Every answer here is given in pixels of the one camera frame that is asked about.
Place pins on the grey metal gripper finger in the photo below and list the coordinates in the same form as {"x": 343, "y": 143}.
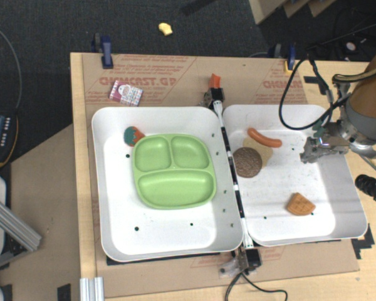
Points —
{"x": 313, "y": 143}
{"x": 308, "y": 156}

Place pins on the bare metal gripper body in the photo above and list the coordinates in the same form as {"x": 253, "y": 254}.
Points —
{"x": 341, "y": 143}

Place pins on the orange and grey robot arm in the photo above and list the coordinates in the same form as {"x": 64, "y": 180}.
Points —
{"x": 366, "y": 102}

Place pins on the white plastic tray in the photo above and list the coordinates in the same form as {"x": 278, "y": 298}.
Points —
{"x": 288, "y": 180}
{"x": 163, "y": 230}

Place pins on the beige bread slice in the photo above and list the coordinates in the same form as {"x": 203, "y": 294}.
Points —
{"x": 267, "y": 155}

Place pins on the orange sausage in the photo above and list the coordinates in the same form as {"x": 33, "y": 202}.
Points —
{"x": 264, "y": 138}

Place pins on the orange waffle piece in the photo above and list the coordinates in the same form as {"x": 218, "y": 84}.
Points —
{"x": 300, "y": 205}

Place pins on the brown round biscuit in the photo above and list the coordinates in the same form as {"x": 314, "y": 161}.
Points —
{"x": 247, "y": 162}

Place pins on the thin black and white rod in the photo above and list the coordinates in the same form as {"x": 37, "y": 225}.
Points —
{"x": 235, "y": 180}

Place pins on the orange tapered piece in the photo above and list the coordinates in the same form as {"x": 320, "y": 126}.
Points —
{"x": 215, "y": 81}

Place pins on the green divided plate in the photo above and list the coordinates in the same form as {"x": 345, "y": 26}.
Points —
{"x": 174, "y": 171}

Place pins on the brown cardboard board red print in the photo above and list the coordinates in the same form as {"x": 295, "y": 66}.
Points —
{"x": 175, "y": 74}

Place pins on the red and green strawberry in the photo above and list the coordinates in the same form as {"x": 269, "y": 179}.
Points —
{"x": 131, "y": 135}

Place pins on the yellow toy piece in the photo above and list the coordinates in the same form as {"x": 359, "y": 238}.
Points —
{"x": 165, "y": 29}

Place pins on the pink and white packet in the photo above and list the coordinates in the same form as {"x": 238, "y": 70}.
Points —
{"x": 126, "y": 93}

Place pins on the black cylinder on white bracket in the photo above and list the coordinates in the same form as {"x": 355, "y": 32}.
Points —
{"x": 368, "y": 183}

